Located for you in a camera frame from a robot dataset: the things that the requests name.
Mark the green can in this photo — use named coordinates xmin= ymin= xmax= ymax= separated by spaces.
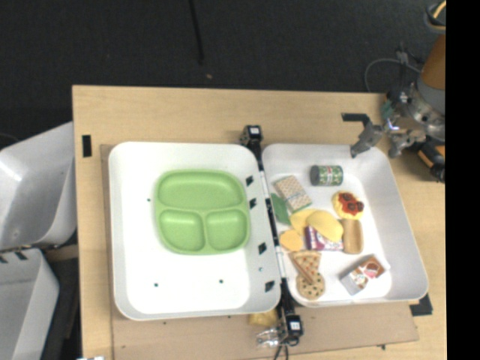
xmin=309 ymin=164 xmax=344 ymax=187

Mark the green toy leaf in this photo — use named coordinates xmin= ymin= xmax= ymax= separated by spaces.
xmin=269 ymin=192 xmax=293 ymax=227

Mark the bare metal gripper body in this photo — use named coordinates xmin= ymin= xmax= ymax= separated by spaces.
xmin=389 ymin=91 xmax=447 ymax=143

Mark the pale yellow toy crisp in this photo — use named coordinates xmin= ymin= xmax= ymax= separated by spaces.
xmin=289 ymin=208 xmax=318 ymax=236

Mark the thin black and white rod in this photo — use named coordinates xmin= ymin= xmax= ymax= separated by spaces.
xmin=251 ymin=139 xmax=296 ymax=317

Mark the brown toy biscuit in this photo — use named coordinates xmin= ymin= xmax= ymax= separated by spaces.
xmin=295 ymin=271 xmax=326 ymax=302

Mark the yellow toy spaghetti with meatballs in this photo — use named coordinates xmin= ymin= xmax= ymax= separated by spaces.
xmin=331 ymin=190 xmax=366 ymax=222

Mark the toy pizza slice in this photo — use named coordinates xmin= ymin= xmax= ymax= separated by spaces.
xmin=288 ymin=250 xmax=323 ymax=286

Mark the clear plastic packet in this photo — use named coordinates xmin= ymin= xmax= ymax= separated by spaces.
xmin=255 ymin=325 xmax=287 ymax=349

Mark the white plastic tray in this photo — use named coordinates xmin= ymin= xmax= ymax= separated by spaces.
xmin=261 ymin=142 xmax=430 ymax=308
xmin=107 ymin=140 xmax=283 ymax=322

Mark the orange round toy crisp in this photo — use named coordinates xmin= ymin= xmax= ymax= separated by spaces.
xmin=279 ymin=229 xmax=305 ymax=253

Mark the green divided plate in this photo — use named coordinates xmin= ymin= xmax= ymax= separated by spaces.
xmin=151 ymin=168 xmax=252 ymax=257

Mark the grey and brown carton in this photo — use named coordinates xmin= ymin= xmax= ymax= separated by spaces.
xmin=339 ymin=254 xmax=392 ymax=297

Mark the brown toy bread roll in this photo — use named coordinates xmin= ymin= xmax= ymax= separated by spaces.
xmin=341 ymin=218 xmax=365 ymax=256

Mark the large yellow toy crisp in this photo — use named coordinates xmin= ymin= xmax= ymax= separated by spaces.
xmin=305 ymin=209 xmax=345 ymax=242

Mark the black block with thin wires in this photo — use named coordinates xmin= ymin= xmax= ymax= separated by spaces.
xmin=279 ymin=313 xmax=305 ymax=339
xmin=239 ymin=124 xmax=265 ymax=146

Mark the purple packet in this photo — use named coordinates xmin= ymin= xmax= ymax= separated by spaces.
xmin=303 ymin=225 xmax=345 ymax=252

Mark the green patterned carton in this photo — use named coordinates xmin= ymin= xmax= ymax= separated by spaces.
xmin=272 ymin=175 xmax=314 ymax=215

